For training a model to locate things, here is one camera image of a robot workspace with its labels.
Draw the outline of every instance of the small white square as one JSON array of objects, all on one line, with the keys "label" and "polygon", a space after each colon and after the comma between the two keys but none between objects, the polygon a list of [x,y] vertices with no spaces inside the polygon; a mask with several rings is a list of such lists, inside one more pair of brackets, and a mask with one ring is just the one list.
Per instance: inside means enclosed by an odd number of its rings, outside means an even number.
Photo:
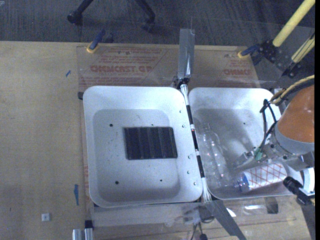
[{"label": "small white square", "polygon": [[41,214],[41,220],[42,220],[43,222],[48,222],[48,221],[50,221],[50,213],[42,213],[42,214]]}]

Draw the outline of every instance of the bottle label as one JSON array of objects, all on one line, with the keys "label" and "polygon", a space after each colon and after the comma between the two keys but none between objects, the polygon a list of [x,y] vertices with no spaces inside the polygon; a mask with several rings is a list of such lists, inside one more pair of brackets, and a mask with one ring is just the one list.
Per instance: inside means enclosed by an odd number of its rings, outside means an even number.
[{"label": "bottle label", "polygon": [[255,167],[244,172],[251,190],[283,182],[288,176],[281,163],[271,163],[261,167]]}]

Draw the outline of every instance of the yellow tube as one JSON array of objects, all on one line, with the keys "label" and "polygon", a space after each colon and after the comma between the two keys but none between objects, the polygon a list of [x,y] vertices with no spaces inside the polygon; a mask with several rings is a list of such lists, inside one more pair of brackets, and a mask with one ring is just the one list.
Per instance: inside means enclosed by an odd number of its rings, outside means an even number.
[{"label": "yellow tube", "polygon": [[315,47],[316,35],[304,42],[303,45],[292,55],[291,59],[294,63],[300,62]]},{"label": "yellow tube", "polygon": [[275,47],[280,47],[283,42],[288,38],[291,32],[295,29],[295,27],[299,24],[299,22],[306,16],[309,10],[314,6],[316,0],[304,0],[299,8],[295,11],[295,13],[291,16],[289,21],[285,24],[283,29],[279,32],[279,34],[275,37],[272,44]]}]

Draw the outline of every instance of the black tripod leg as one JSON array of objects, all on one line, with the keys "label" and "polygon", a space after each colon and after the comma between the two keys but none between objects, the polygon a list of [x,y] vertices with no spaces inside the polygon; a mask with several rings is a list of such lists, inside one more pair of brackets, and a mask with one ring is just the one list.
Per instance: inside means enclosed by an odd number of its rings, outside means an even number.
[{"label": "black tripod leg", "polygon": [[67,19],[70,23],[75,25],[82,25],[82,13],[92,3],[93,0],[83,0],[78,9],[71,12]]},{"label": "black tripod leg", "polygon": [[152,25],[155,21],[156,15],[155,15],[154,11],[150,8],[150,6],[147,4],[146,0],[135,0],[135,1],[149,17],[149,19],[142,26],[142,28],[145,31],[150,32],[152,29]]}]

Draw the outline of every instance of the yellow rod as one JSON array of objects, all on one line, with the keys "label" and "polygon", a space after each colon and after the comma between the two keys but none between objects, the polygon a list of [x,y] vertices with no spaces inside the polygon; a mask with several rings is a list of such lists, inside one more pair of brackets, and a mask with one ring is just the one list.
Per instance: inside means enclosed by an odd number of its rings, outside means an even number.
[{"label": "yellow rod", "polygon": [[309,10],[314,6],[316,0],[304,0],[299,8],[295,11],[295,13],[291,16],[289,21],[285,24],[283,29],[279,32],[279,34],[275,37],[272,44],[275,47],[280,47],[283,42],[288,38],[291,32],[295,29],[295,27],[299,24],[299,22],[306,16]]},{"label": "yellow rod", "polygon": [[291,59],[294,63],[300,62],[307,54],[310,52],[313,47],[315,47],[316,35],[313,35],[313,38],[308,38],[303,45],[292,55]]}]

